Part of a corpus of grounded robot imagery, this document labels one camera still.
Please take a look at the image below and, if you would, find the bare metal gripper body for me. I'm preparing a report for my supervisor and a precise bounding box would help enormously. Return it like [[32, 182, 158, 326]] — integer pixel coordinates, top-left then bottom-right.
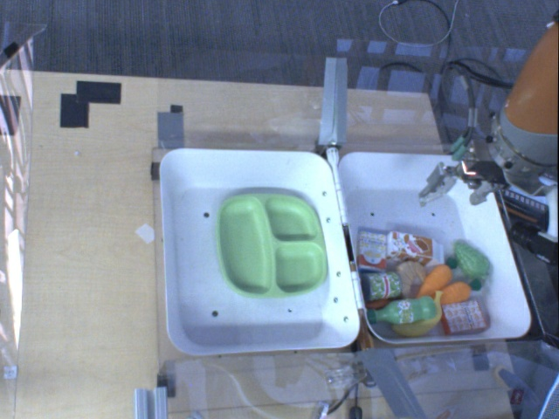
[[453, 145, 511, 192]]

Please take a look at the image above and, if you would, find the white plastic tray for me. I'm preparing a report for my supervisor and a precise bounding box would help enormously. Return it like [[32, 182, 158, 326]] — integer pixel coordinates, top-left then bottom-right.
[[337, 151, 533, 346], [158, 148, 362, 357]]

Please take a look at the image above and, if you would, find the green leafy vegetable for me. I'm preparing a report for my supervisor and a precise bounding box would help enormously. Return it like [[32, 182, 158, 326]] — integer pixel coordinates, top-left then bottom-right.
[[452, 239, 492, 279]]

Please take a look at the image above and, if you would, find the orange and white carton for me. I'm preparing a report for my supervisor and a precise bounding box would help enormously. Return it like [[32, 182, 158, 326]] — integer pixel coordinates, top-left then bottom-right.
[[385, 230, 446, 268]]

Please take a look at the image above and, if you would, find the blue and white carton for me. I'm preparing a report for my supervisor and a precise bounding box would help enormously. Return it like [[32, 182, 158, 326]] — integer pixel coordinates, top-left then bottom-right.
[[356, 228, 390, 275]]

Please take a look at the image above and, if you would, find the beige biscuit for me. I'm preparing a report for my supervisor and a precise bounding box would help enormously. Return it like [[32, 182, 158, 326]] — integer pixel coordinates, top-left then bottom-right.
[[396, 260, 428, 299]]

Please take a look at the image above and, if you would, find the orange carrot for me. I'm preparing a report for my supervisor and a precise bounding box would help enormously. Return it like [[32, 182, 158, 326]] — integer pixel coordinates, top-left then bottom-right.
[[416, 256, 459, 299], [439, 278, 483, 307]]

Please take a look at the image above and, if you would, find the green can with white label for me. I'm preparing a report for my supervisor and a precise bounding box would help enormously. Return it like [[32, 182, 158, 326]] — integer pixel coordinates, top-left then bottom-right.
[[361, 271, 404, 303]]

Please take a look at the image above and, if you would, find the red carton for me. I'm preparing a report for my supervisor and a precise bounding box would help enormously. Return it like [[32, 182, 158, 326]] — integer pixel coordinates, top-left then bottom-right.
[[439, 299, 491, 337]]

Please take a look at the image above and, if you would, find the green bottle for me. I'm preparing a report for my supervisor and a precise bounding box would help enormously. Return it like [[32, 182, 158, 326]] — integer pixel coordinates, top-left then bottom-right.
[[366, 296, 443, 326]]

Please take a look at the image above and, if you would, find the yellow banana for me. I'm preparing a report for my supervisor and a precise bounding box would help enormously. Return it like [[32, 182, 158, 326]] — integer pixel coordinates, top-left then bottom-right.
[[390, 290, 445, 339]]

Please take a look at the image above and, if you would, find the green divided plate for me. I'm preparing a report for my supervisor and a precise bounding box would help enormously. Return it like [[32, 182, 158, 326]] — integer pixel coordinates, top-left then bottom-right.
[[215, 193, 330, 299]]

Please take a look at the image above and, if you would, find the black cylinder on white bracket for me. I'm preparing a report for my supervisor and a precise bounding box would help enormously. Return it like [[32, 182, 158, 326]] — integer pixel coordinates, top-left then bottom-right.
[[500, 184, 559, 262]]

